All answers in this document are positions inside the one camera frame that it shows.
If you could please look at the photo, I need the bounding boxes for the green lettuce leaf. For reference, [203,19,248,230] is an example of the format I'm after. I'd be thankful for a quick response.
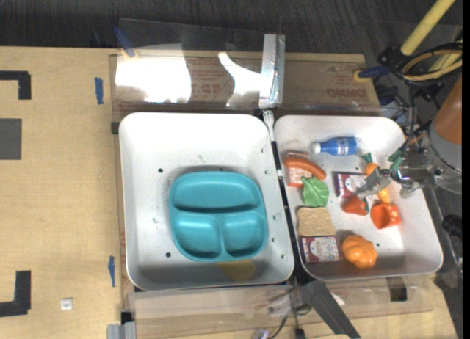
[301,177,330,208]

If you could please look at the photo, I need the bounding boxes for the purple and white carton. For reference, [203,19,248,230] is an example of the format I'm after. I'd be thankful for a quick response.
[299,236,341,264]
[333,171,372,198]

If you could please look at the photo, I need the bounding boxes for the brown bread slice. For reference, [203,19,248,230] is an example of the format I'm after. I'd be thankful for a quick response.
[296,206,337,238]

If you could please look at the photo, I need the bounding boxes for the yellow flat slice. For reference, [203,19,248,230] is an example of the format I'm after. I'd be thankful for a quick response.
[216,259,257,282]

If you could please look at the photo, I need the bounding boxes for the thin black and white rod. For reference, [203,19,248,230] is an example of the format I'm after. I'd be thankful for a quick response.
[261,109,304,287]

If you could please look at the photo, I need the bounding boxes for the orange carrot with green top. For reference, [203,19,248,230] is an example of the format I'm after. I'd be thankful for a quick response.
[361,152,380,177]

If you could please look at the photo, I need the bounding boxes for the blue divided plate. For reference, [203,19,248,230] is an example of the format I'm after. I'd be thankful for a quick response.
[167,170,269,263]

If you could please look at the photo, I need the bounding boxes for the orange sausage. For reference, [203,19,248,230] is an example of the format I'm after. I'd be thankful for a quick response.
[284,156,327,181]

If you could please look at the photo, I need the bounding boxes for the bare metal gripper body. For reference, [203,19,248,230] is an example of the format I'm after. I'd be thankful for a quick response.
[391,145,463,196]

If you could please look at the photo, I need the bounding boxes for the blue bottle with white cap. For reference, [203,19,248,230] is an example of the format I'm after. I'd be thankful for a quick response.
[311,136,359,157]

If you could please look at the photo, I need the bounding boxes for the white plastic tray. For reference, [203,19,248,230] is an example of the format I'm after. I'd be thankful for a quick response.
[273,114,444,282]
[117,112,296,292]

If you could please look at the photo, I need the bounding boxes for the orange cup with star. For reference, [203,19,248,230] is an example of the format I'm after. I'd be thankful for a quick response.
[369,202,402,230]

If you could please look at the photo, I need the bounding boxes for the orange pumpkin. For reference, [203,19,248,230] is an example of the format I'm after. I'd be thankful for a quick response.
[341,234,378,269]

